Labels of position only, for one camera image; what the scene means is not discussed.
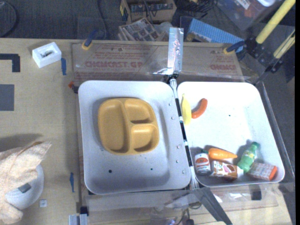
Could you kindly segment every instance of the white cloth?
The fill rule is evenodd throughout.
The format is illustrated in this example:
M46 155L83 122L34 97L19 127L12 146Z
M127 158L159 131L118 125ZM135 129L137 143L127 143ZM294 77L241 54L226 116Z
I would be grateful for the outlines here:
M16 223L23 216L22 211L7 202L5 194L37 178L36 167L50 146L50 142L35 142L0 153L0 220L4 223Z

